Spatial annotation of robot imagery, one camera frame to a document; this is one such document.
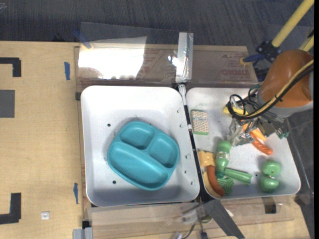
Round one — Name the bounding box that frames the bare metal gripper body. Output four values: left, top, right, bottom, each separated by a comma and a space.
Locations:
251, 114, 290, 139

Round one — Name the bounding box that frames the orange carrot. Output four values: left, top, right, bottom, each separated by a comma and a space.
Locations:
243, 123, 274, 156

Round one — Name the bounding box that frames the yellow banana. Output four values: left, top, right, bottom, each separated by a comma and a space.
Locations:
222, 105, 249, 116

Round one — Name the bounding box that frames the green bottle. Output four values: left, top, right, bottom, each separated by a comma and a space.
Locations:
215, 140, 233, 174

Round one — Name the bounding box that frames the green and white patterned packet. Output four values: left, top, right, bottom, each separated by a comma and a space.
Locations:
190, 109, 210, 136

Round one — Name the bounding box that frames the white plastic tray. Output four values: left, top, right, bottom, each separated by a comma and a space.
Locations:
80, 85, 201, 207
185, 87, 302, 200

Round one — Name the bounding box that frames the green cylinder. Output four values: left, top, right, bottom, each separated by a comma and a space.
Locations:
224, 167, 253, 186

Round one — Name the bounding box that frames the yellow cheese wedge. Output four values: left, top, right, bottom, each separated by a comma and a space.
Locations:
197, 150, 216, 169

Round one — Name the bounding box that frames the green pepper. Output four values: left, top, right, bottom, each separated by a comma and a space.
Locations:
261, 160, 282, 177
259, 175, 280, 194

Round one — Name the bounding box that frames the red sausage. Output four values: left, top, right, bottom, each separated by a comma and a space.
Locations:
206, 165, 226, 197

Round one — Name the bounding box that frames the tan bread bun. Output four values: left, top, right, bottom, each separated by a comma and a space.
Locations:
202, 171, 222, 198

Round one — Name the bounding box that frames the blue divided plate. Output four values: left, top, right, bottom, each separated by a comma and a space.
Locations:
106, 120, 180, 191

